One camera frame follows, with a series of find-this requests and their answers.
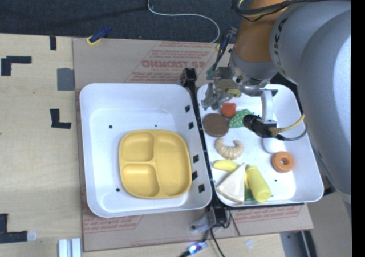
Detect brown cardboard board red print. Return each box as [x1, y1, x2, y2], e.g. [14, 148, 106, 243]
[72, 38, 314, 252]

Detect yellow mustard bottle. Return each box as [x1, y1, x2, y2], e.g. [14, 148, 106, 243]
[245, 164, 273, 203]

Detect brown round biscuit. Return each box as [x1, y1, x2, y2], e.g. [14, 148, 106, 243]
[202, 113, 230, 138]

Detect pale triangular sandwich slice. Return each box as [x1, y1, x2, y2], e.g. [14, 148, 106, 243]
[215, 162, 247, 204]

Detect orange doughnut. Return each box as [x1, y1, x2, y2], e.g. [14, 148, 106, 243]
[271, 151, 295, 174]

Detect white plastic tray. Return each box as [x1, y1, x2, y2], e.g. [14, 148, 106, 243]
[79, 83, 213, 218]
[196, 83, 325, 208]

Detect beige toy croissant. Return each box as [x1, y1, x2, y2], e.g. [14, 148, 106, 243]
[214, 137, 245, 161]

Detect black cylinder on white bracket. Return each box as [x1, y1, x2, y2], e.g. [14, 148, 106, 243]
[242, 89, 279, 138]

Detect yellow banana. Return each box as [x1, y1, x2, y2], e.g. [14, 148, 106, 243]
[212, 159, 240, 173]

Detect green toy grapes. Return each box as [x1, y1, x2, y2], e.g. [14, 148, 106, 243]
[228, 109, 253, 129]

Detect yellow divided plate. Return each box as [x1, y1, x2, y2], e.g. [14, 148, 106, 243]
[118, 129, 193, 200]

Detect thin black rod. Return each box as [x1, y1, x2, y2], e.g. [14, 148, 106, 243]
[189, 86, 220, 209]

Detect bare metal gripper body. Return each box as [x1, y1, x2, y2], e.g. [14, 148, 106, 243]
[212, 66, 271, 99]

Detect orange-red toy carrot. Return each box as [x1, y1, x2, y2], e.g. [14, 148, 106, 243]
[221, 103, 238, 118]

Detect black block with thin wires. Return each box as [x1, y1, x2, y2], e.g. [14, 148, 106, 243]
[206, 206, 229, 227]
[181, 67, 198, 88]

